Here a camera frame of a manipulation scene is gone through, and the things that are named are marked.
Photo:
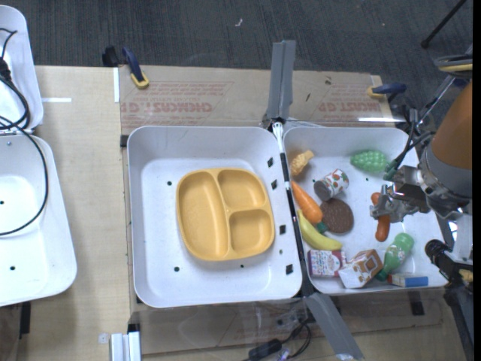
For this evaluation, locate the green bottle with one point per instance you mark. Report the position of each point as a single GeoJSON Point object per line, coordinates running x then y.
{"type": "Point", "coordinates": [398, 252]}

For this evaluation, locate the orange carrot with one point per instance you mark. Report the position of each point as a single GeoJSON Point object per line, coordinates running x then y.
{"type": "Point", "coordinates": [306, 203]}

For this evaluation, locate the brown biscuit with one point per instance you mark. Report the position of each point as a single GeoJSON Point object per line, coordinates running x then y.
{"type": "Point", "coordinates": [338, 216]}

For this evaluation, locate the small can with fruit print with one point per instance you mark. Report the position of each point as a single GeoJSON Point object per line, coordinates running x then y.
{"type": "Point", "coordinates": [334, 183]}

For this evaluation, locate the blue and white box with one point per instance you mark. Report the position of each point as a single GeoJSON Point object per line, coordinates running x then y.
{"type": "Point", "coordinates": [407, 280]}

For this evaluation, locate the brown and white carton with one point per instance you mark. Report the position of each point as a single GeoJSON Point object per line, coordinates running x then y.
{"type": "Point", "coordinates": [360, 271]}

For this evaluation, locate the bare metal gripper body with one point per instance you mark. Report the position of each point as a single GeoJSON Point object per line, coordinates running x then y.
{"type": "Point", "coordinates": [411, 186]}

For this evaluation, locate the green grapes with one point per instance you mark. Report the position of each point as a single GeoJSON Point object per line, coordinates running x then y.
{"type": "Point", "coordinates": [370, 161]}

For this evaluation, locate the orange sausage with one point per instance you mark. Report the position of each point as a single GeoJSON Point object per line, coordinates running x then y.
{"type": "Point", "coordinates": [382, 231]}

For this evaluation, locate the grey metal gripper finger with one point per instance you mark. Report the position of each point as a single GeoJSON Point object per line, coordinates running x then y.
{"type": "Point", "coordinates": [380, 210]}
{"type": "Point", "coordinates": [404, 211]}

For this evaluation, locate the yellow toy corn piece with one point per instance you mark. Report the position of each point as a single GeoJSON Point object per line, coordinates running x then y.
{"type": "Point", "coordinates": [299, 163]}

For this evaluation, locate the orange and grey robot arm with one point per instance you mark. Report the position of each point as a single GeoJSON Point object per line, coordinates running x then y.
{"type": "Point", "coordinates": [452, 141]}

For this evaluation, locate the brown cardboard board, red print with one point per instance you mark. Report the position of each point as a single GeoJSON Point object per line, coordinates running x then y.
{"type": "Point", "coordinates": [210, 100]}

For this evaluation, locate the white plastic tray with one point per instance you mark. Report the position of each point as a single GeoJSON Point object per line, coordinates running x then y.
{"type": "Point", "coordinates": [161, 216]}
{"type": "Point", "coordinates": [20, 73]}
{"type": "Point", "coordinates": [360, 190]}
{"type": "Point", "coordinates": [26, 239]}

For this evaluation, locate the yellow banana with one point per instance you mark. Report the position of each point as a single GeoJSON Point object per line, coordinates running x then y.
{"type": "Point", "coordinates": [315, 237]}

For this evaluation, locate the black cylinder on white bracket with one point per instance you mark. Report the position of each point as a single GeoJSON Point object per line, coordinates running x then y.
{"type": "Point", "coordinates": [441, 256]}

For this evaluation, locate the pink carton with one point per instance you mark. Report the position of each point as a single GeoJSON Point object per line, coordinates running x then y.
{"type": "Point", "coordinates": [325, 263]}

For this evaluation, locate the yellow divided plate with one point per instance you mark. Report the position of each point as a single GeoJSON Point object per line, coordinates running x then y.
{"type": "Point", "coordinates": [199, 216]}

